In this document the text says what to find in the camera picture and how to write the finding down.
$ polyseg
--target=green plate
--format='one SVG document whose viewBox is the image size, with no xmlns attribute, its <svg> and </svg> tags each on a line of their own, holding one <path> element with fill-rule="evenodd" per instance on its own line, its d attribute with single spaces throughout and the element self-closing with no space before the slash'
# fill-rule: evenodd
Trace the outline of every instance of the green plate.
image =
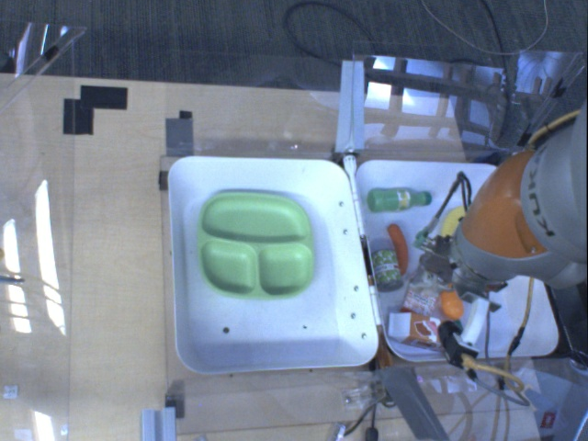
<svg viewBox="0 0 588 441">
<path fill-rule="evenodd" d="M 200 212 L 198 255 L 206 281 L 223 294 L 291 297 L 312 280 L 311 223 L 289 198 L 219 193 Z"/>
</svg>

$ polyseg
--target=gray carpet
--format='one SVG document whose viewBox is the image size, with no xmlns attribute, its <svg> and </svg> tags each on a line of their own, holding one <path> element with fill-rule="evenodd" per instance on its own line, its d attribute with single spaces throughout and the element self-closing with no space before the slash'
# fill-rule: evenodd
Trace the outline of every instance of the gray carpet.
<svg viewBox="0 0 588 441">
<path fill-rule="evenodd" d="M 91 77 L 301 88 L 337 87 L 335 65 L 297 50 L 282 28 L 301 0 L 0 0 L 3 19 L 83 26 L 76 72 Z M 402 55 L 441 59 L 481 55 L 438 26 L 419 0 L 318 0 L 345 8 L 378 42 Z M 497 50 L 490 20 L 476 0 L 427 0 L 455 31 Z M 542 0 L 487 0 L 506 50 L 534 40 Z M 587 0 L 549 0 L 550 25 L 538 49 L 586 52 Z M 305 45 L 325 58 L 348 59 L 366 37 L 348 19 L 320 8 L 291 19 Z"/>
</svg>

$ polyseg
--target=green bottle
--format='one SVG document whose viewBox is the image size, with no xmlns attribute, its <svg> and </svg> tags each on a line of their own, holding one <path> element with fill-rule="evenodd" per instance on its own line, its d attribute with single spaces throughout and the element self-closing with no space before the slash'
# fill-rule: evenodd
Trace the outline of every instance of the green bottle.
<svg viewBox="0 0 588 441">
<path fill-rule="evenodd" d="M 367 193 L 367 206 L 372 212 L 406 210 L 412 206 L 428 206 L 431 201 L 431 193 L 428 191 L 415 191 L 408 187 L 376 187 Z"/>
</svg>

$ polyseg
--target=white cable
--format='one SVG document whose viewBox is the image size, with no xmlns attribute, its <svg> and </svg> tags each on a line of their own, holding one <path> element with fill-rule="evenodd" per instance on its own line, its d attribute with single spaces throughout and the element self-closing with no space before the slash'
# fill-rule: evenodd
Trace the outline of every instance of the white cable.
<svg viewBox="0 0 588 441">
<path fill-rule="evenodd" d="M 441 21 L 433 13 L 433 11 L 431 11 L 431 8 L 429 8 L 429 6 L 426 4 L 426 2 L 424 0 L 421 0 L 421 4 L 423 5 L 424 9 L 429 14 L 429 16 L 432 19 L 434 19 L 437 23 L 439 23 L 439 25 L 441 25 L 443 28 L 445 28 L 447 31 L 449 31 L 451 34 L 453 34 L 459 40 L 461 40 L 461 41 L 465 42 L 466 44 L 468 44 L 468 46 L 470 46 L 471 48 L 473 48 L 473 49 L 475 49 L 477 51 L 484 52 L 486 54 L 491 54 L 491 55 L 518 55 L 518 54 L 521 54 L 522 52 L 529 51 L 530 49 L 533 49 L 535 46 L 537 46 L 538 43 L 545 37 L 545 34 L 548 32 L 548 26 L 549 26 L 548 0 L 543 0 L 543 11 L 545 13 L 545 27 L 543 28 L 543 31 L 541 31 L 541 34 L 535 40 L 535 42 L 533 42 L 532 44 L 528 45 L 527 47 L 525 47 L 524 49 L 521 49 L 519 51 L 512 51 L 512 52 L 488 51 L 488 50 L 483 49 L 483 48 L 481 48 L 479 46 L 476 46 L 472 42 L 469 42 L 463 36 L 460 36 L 456 31 L 454 31 L 453 29 L 451 29 L 448 25 L 446 25 L 443 21 Z"/>
</svg>

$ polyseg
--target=small carton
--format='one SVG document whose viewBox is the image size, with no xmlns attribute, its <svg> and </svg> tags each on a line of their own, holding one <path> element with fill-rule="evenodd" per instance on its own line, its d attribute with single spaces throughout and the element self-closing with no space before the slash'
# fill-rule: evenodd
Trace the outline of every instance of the small carton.
<svg viewBox="0 0 588 441">
<path fill-rule="evenodd" d="M 437 328 L 441 324 L 435 317 L 414 312 L 390 314 L 388 336 L 405 345 L 442 351 Z"/>
</svg>

